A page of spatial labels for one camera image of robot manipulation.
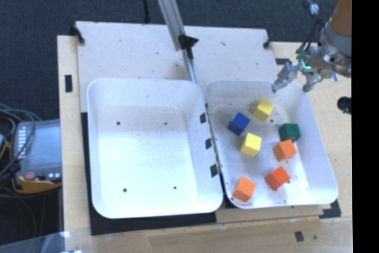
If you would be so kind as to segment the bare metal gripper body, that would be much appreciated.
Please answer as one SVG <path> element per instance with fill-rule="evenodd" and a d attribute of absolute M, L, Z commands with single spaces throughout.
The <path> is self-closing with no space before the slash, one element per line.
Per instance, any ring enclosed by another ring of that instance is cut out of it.
<path fill-rule="evenodd" d="M 314 46 L 301 45 L 298 49 L 298 67 L 304 73 L 318 73 L 324 78 L 338 74 L 351 77 L 351 58 L 326 43 Z"/>

